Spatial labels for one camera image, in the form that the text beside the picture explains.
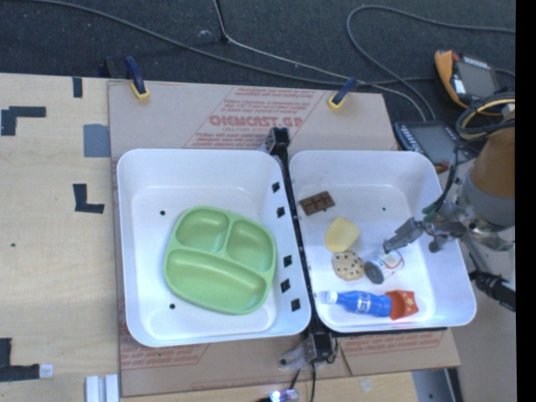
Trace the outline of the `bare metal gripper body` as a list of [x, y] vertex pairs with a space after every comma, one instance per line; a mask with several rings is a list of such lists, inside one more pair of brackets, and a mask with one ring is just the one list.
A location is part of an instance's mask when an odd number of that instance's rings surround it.
[[448, 232], [452, 239], [459, 239], [466, 245], [473, 242], [493, 251], [507, 251], [515, 246], [514, 240], [500, 235], [505, 227], [485, 220], [470, 204], [433, 203], [423, 208], [422, 213], [424, 231], [431, 237], [435, 232]]

